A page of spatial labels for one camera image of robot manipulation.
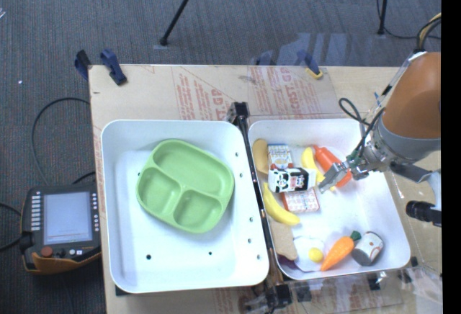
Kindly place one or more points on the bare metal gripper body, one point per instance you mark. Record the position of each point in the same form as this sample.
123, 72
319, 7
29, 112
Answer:
372, 159

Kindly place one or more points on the purple flat piece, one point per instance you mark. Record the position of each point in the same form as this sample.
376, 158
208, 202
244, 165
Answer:
286, 263

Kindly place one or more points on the orange carrot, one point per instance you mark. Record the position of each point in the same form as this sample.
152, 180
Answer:
338, 251

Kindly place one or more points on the white plastic tray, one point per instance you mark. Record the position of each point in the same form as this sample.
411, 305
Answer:
187, 262
360, 204

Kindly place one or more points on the black and white milk carton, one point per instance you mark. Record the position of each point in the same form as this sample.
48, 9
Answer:
288, 180

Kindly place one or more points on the orange bottle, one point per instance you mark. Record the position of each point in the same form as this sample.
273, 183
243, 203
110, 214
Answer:
326, 159

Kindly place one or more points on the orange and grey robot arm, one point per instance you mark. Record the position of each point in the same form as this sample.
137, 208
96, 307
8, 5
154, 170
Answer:
414, 96

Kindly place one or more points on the small yellow banana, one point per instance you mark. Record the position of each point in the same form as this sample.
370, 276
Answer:
308, 161

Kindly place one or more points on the white fried egg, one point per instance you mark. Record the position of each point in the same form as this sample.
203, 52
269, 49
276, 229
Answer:
306, 256

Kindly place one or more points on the brown cardboard board red print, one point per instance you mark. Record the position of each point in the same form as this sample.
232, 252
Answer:
162, 93

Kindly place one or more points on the red and white packet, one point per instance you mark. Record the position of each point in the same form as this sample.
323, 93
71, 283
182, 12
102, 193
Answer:
300, 201

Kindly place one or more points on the black cylinder on white bracket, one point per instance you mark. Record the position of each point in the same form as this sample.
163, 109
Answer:
421, 211

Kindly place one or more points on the brown bread slice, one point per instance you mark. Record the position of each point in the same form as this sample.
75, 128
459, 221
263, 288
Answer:
284, 238

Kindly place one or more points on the white and grey can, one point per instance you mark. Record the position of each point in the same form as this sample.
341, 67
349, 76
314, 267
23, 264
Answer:
369, 247

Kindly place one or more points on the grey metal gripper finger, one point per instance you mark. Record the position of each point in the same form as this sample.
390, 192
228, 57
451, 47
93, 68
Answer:
336, 169
326, 186

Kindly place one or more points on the green divided plate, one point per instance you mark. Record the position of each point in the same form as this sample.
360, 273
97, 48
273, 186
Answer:
185, 184

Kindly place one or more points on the orange and blue carton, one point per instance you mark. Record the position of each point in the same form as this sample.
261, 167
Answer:
280, 156

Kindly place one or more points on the large yellow banana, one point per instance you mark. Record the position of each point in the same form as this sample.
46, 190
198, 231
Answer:
277, 210

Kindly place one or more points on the thin black rod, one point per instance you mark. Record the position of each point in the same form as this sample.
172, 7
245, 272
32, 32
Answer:
256, 183

